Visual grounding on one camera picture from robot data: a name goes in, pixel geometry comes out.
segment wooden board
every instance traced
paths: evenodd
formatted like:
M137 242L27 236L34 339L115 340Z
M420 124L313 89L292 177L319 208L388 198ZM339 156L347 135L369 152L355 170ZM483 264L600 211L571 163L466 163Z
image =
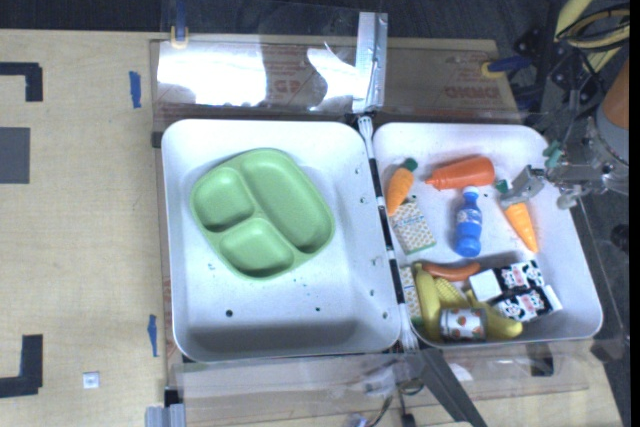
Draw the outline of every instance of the wooden board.
M142 425L146 408L163 401L162 199L150 144L149 46L164 36L0 31L0 61L38 62L44 71L43 102L25 102L21 77L0 77L0 126L31 129L30 183L0 185L0 377L18 374L22 335L44 337L43 386L37 395L0 399L2 425ZM428 42L420 45L428 51ZM129 72L141 78L140 108ZM157 317L158 357L149 315ZM83 388L85 372L100 373L98 388ZM602 366L586 364L585 375L588 387L577 391L477 407L490 425L621 425ZM422 425L450 421L441 406L414 414ZM397 424L391 414L380 423Z

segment hot dog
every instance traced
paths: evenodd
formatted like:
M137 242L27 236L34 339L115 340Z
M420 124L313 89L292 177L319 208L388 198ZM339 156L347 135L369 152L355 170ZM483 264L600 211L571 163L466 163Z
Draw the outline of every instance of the hot dog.
M464 281L469 276L480 272L480 264L472 262L463 267L444 267L435 263L423 263L422 270L431 274L434 278L444 278L448 281Z

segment can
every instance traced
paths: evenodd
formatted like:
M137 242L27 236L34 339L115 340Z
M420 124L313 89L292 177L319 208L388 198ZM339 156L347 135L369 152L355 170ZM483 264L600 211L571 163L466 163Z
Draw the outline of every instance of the can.
M440 336L450 342L484 342L487 339L487 312L483 308L443 309Z

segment green divided plate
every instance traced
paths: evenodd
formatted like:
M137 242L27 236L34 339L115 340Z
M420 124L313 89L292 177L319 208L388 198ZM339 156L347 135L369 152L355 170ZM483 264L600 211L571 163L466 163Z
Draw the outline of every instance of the green divided plate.
M293 159L261 148L206 173L191 191L191 211L229 268L248 278L274 278L316 256L335 220Z

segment blue water bottle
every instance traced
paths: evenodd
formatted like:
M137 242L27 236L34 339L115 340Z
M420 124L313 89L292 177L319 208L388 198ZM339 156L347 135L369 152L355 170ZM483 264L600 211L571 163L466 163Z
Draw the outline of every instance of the blue water bottle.
M476 203L480 191L469 186L462 190L464 202L456 211L456 246L460 256L473 257L480 254L480 233L482 232L482 212Z

